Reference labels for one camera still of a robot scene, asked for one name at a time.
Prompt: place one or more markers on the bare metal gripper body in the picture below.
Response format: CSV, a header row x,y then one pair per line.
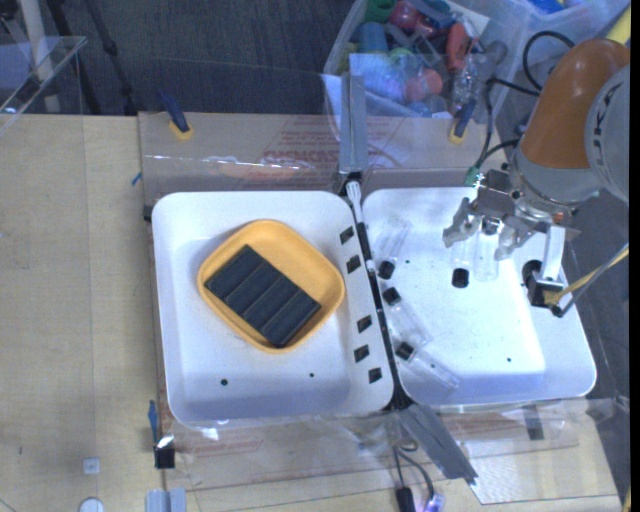
x,y
497,196

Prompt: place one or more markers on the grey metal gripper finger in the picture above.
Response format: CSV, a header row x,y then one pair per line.
x,y
512,235
462,222

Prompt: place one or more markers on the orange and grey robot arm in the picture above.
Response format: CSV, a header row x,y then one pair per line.
x,y
560,115

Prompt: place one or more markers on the clear plastic bottle, black cap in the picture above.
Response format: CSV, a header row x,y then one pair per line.
x,y
386,269
392,296
460,278
405,351

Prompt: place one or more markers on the white plastic tray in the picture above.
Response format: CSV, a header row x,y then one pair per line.
x,y
490,345
280,385

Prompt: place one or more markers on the thin black and white rod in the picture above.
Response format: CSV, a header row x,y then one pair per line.
x,y
378,310

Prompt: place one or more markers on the clear plastic storage box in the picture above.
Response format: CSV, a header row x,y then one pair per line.
x,y
425,60

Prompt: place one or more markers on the yellow square plate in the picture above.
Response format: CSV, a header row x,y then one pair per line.
x,y
310,250

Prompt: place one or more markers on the black ribbed rectangular tray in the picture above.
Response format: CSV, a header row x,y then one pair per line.
x,y
262,297

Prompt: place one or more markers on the brown cardboard board, red print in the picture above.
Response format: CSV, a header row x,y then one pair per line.
x,y
240,150

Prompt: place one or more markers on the black cylinder on white bracket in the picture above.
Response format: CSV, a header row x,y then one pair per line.
x,y
542,290

